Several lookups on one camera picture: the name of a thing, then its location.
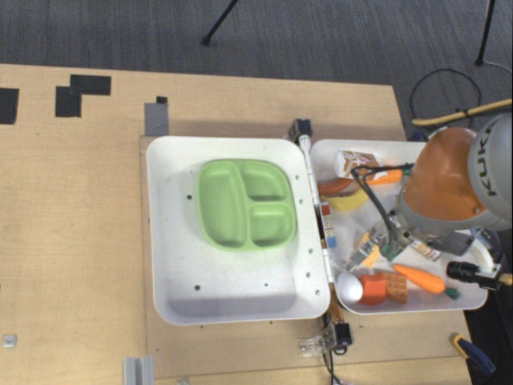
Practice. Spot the yellow banana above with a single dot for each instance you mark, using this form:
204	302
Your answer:
346	203

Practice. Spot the orange cube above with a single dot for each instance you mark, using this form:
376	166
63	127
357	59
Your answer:
372	290

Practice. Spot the black tripod leg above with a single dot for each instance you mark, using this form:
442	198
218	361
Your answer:
228	10
488	18

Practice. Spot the small orange carrot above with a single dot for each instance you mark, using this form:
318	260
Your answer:
386	178

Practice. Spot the white egg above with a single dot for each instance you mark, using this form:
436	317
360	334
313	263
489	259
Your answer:
349	288

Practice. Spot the thin black and white rod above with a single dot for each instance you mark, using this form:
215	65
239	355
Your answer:
310	167

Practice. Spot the brown waffle biscuit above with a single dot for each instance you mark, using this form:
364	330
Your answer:
397	288

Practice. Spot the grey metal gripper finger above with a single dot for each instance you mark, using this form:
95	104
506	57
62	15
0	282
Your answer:
358	258

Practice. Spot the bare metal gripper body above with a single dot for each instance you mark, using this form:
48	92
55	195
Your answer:
397	233

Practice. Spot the black cylinder on white bracket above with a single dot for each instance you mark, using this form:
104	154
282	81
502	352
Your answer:
465	272

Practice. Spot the white plastic tray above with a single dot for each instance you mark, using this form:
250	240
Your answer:
360	223
224	279

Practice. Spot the large orange carrot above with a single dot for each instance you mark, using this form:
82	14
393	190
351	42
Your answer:
421	279

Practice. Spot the white and brown small packet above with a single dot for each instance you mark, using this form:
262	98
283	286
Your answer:
426	251

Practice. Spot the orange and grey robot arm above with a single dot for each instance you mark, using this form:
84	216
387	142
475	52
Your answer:
445	175

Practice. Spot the red sausage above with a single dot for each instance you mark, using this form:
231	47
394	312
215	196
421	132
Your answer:
334	187

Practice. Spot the brown and white carton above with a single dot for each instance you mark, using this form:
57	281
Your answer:
352	162

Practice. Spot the green divided plate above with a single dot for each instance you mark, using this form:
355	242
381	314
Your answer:
220	203

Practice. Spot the yellow cheese wedge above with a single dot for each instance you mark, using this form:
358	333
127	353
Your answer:
373	257

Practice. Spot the red and blue printed packet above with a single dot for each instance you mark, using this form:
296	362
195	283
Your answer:
328	227

